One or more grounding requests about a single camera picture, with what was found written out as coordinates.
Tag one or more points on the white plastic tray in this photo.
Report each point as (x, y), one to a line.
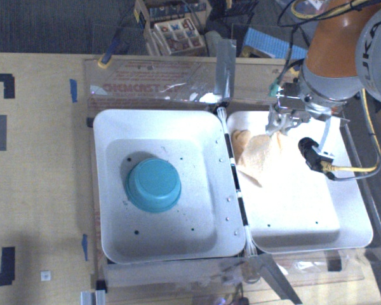
(190, 183)
(298, 202)

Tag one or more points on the blue bowl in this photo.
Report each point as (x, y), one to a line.
(153, 184)

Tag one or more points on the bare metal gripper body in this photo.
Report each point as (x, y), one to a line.
(292, 102)

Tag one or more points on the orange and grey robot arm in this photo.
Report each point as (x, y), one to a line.
(336, 43)

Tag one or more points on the black cylinder on white bracket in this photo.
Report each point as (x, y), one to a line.
(312, 154)

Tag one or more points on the pale yellow cloth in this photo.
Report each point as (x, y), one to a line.
(257, 157)

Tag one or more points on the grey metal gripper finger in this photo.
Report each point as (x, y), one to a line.
(274, 124)
(289, 125)

